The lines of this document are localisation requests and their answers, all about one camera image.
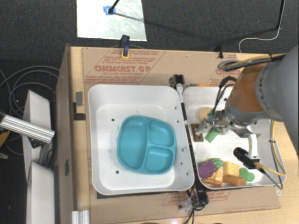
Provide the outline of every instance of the black carpet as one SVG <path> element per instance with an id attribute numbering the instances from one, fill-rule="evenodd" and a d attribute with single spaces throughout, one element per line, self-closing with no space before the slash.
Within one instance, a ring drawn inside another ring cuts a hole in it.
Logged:
<path id="1" fill-rule="evenodd" d="M 245 37 L 273 38 L 281 0 L 142 0 L 147 42 L 132 42 L 149 49 L 238 52 Z M 282 26 L 273 41 L 245 41 L 248 53 L 288 52 L 298 44 L 299 0 L 286 0 Z M 76 46 L 111 47 L 117 40 L 77 38 L 76 0 L 0 0 L 0 70 L 9 77 L 36 66 L 60 67 L 66 43 Z M 45 74 L 26 77 L 55 88 Z M 32 87 L 51 99 L 42 87 Z M 8 92 L 0 87 L 0 109 L 8 112 Z M 16 93 L 20 106 L 26 93 Z M 20 140 L 10 147 L 22 152 Z M 21 156 L 6 147 L 0 153 L 0 223 L 23 224 L 26 220 L 26 180 Z"/>

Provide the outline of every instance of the white plastic tub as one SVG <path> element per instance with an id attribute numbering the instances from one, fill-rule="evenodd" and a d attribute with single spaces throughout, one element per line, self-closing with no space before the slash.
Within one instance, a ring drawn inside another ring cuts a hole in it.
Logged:
<path id="1" fill-rule="evenodd" d="M 181 191 L 194 182 L 184 119 L 178 93 L 167 86 L 106 85 L 88 93 L 92 176 L 95 189 L 104 195 Z M 117 139 L 122 122 L 142 115 L 168 123 L 177 146 L 172 168 L 152 175 L 131 171 L 117 159 Z"/>
<path id="2" fill-rule="evenodd" d="M 231 92 L 232 88 L 227 88 L 222 100 L 217 106 L 217 110 L 224 109 L 225 101 Z M 199 124 L 199 111 L 203 107 L 213 108 L 215 99 L 217 96 L 218 87 L 188 87 L 183 93 L 183 99 L 185 102 L 185 108 L 187 112 L 188 124 Z M 270 121 L 260 120 L 256 125 L 250 126 L 253 133 L 261 134 L 257 138 L 257 149 L 260 157 L 260 162 L 275 170 L 275 164 L 271 155 L 271 146 L 269 143 L 270 138 Z M 204 161 L 207 158 L 221 158 L 223 161 L 229 161 L 237 164 L 240 168 L 243 168 L 243 164 L 237 160 L 233 151 L 236 147 L 241 147 L 248 151 L 249 141 L 246 138 L 240 138 L 233 131 L 229 131 L 226 135 L 218 135 L 212 143 L 209 143 L 206 139 L 203 142 L 194 142 L 192 132 L 190 132 L 192 145 L 194 149 L 195 159 L 198 162 Z M 282 163 L 278 147 L 276 146 L 278 157 Z M 245 186 L 238 187 L 228 183 L 223 183 L 221 187 L 213 187 L 208 184 L 204 184 L 209 189 L 232 189 L 232 188 L 244 188 L 254 186 L 273 185 L 272 181 L 266 176 L 260 173 L 256 169 L 251 169 L 249 172 L 255 175 L 253 182 L 247 183 Z M 278 176 L 268 172 L 269 175 L 279 183 Z"/>

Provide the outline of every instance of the round beige toy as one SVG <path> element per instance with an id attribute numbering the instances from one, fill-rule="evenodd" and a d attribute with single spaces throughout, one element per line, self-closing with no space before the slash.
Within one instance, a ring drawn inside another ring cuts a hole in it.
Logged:
<path id="1" fill-rule="evenodd" d="M 202 107 L 200 110 L 199 110 L 199 120 L 202 121 L 204 118 L 208 118 L 207 114 L 209 114 L 209 112 L 212 110 L 212 108 L 210 107 Z"/>

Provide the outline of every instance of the teal plate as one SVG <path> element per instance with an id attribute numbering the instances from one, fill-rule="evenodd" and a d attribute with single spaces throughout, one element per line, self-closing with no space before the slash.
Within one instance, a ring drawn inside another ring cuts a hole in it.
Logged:
<path id="1" fill-rule="evenodd" d="M 146 174 L 163 174 L 171 169 L 176 155 L 172 127 L 145 116 L 126 118 L 117 140 L 117 158 L 122 166 Z"/>

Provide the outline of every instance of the black pole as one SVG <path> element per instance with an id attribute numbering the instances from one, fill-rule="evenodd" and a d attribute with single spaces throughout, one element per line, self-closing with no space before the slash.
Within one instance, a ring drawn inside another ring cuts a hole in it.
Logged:
<path id="1" fill-rule="evenodd" d="M 282 12 L 283 12 L 283 9 L 284 9 L 284 4 L 285 4 L 285 0 L 281 0 L 281 4 L 280 4 L 280 12 L 279 12 L 279 20 L 278 20 L 277 29 L 280 27 L 281 16 L 282 16 Z"/>
<path id="2" fill-rule="evenodd" d="M 119 1 L 120 1 L 120 0 L 116 0 L 115 3 L 113 4 L 113 6 L 110 7 L 110 8 L 108 9 L 108 13 L 109 13 L 109 14 L 112 14 L 112 13 L 113 13 L 114 8 L 115 8 L 115 6 L 117 5 L 117 3 L 118 3 Z"/>

